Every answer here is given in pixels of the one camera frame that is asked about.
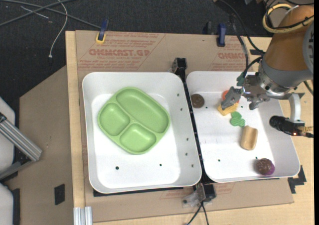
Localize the green divided plate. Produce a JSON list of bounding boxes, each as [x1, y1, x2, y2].
[[97, 86, 171, 156]]

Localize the yellow block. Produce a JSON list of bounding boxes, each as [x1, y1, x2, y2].
[[217, 102, 239, 116]]

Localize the white plastic tray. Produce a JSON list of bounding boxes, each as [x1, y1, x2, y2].
[[82, 71, 203, 194], [185, 70, 301, 183]]

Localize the black cylinder on white bracket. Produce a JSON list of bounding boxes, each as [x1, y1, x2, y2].
[[269, 93, 306, 135]]

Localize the tan bread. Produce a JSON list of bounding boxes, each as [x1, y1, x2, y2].
[[240, 125, 259, 151]]

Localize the brown cardboard board red print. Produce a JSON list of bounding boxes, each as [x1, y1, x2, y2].
[[74, 29, 295, 223]]

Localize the green broccoli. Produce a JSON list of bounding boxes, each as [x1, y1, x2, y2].
[[229, 111, 246, 128]]

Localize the black block with thin wires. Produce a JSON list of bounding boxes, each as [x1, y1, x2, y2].
[[171, 57, 188, 76], [192, 183, 216, 203]]

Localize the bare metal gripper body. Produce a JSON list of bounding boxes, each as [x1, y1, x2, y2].
[[240, 74, 298, 103]]

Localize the purple grapes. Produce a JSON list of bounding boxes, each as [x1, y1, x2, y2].
[[255, 158, 276, 176]]

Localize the thin black rod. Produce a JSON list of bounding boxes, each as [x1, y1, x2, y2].
[[182, 76, 208, 184]]

